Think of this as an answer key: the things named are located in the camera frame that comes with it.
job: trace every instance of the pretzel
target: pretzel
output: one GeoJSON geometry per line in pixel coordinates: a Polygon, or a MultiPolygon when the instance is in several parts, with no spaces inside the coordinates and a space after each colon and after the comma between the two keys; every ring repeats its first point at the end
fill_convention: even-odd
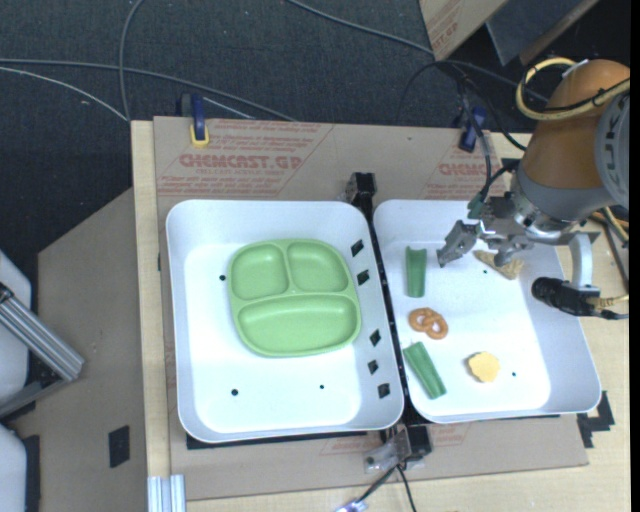
{"type": "Polygon", "coordinates": [[[431,308],[414,309],[409,313],[409,325],[415,331],[427,333],[434,340],[441,340],[449,332],[444,317],[431,308]]]}

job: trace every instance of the table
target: table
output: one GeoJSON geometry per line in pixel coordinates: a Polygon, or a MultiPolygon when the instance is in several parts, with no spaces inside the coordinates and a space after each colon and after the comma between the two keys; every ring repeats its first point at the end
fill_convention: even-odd
{"type": "MultiPolygon", "coordinates": [[[[140,295],[140,342],[144,388],[146,465],[149,476],[168,477],[171,452],[167,424],[161,282],[157,271],[159,239],[154,175],[153,123],[132,123],[135,228],[140,295]]],[[[494,137],[500,155],[519,154],[494,137]]],[[[559,250],[563,265],[568,251],[559,250]]],[[[624,293],[605,236],[594,244],[594,282],[603,296],[624,293]]],[[[412,482],[422,511],[630,510],[629,324],[583,319],[582,325],[607,390],[616,421],[610,432],[596,434],[585,467],[412,482]]],[[[229,499],[192,501],[190,512],[261,510],[331,511],[362,494],[364,488],[340,488],[229,499]]],[[[410,510],[401,483],[388,483],[368,500],[371,510],[410,510]]]]}

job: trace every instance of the green celery stick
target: green celery stick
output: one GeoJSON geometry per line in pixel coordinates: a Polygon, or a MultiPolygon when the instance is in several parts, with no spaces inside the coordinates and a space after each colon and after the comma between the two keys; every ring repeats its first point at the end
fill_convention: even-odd
{"type": "Polygon", "coordinates": [[[424,297],[425,274],[427,270],[426,249],[405,249],[407,272],[407,295],[424,297]]]}
{"type": "Polygon", "coordinates": [[[416,372],[429,397],[438,398],[447,392],[423,343],[414,343],[403,349],[402,353],[409,366],[416,372]]]}

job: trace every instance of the food item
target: food item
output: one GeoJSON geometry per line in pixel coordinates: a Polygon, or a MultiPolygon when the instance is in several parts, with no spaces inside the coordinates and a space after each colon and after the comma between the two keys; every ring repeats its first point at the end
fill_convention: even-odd
{"type": "Polygon", "coordinates": [[[402,353],[430,398],[438,398],[447,392],[423,343],[414,343],[403,349],[402,353]]]}
{"type": "Polygon", "coordinates": [[[405,260],[407,270],[407,295],[409,295],[409,297],[424,297],[427,250],[407,247],[405,249],[405,260]]]}
{"type": "Polygon", "coordinates": [[[480,382],[493,382],[500,371],[500,361],[489,352],[480,352],[467,359],[471,373],[480,382]]]}
{"type": "Polygon", "coordinates": [[[478,258],[482,263],[490,266],[492,269],[500,272],[507,279],[515,279],[520,274],[522,267],[524,266],[524,261],[513,258],[509,263],[503,265],[502,267],[498,267],[494,261],[494,254],[488,251],[473,251],[473,254],[476,258],[478,258]]]}
{"type": "Polygon", "coordinates": [[[434,340],[441,340],[449,333],[444,317],[431,308],[414,309],[409,313],[409,325],[413,330],[424,332],[434,340]]]}

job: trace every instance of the green plate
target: green plate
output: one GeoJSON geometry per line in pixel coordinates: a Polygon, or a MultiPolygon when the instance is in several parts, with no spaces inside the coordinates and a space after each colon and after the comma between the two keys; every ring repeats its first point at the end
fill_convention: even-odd
{"type": "Polygon", "coordinates": [[[320,354],[348,345],[360,332],[360,304],[349,268],[325,242],[246,245],[233,255],[227,277],[240,338],[258,354],[320,354]]]}

